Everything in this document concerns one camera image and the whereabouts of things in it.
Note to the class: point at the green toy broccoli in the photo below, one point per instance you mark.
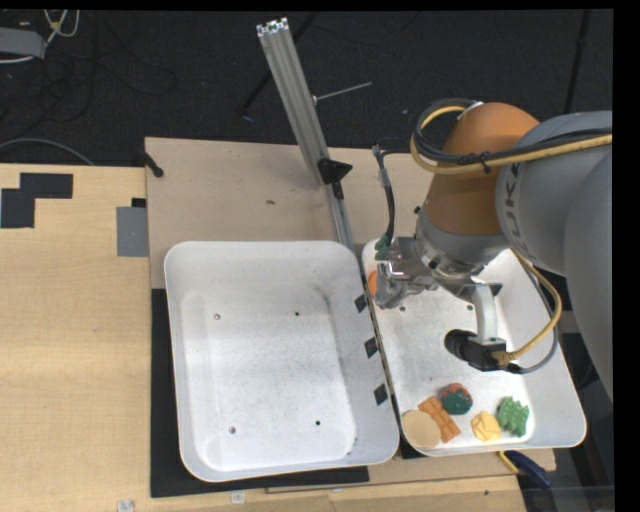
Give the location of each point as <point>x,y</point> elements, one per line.
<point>513,416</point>

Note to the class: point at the orange toy carrot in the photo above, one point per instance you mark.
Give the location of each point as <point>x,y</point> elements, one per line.
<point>372,282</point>

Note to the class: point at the yellow toy food lump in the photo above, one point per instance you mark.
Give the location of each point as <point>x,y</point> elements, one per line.
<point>486,426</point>

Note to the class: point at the white plastic tray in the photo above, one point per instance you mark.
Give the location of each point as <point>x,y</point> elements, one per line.
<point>270,360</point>
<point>430,345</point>

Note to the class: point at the tan round biscuit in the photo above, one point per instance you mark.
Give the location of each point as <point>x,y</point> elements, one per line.
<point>421,429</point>

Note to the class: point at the brown cardboard board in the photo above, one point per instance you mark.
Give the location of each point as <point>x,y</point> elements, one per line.
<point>240,200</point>

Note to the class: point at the green and red toy vegetable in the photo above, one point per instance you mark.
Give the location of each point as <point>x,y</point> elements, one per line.
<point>456,399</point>

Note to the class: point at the orange toy waffle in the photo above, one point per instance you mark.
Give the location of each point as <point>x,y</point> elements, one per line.
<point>441,419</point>

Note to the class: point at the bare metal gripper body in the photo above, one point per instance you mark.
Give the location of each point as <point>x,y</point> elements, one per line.
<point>425,267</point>

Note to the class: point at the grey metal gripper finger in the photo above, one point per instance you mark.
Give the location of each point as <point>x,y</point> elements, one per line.
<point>385,295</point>
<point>392,270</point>

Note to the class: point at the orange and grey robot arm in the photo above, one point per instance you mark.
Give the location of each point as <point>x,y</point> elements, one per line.
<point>550,200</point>

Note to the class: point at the black cylinder on white bracket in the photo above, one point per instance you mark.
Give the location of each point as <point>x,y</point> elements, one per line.
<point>482,345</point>

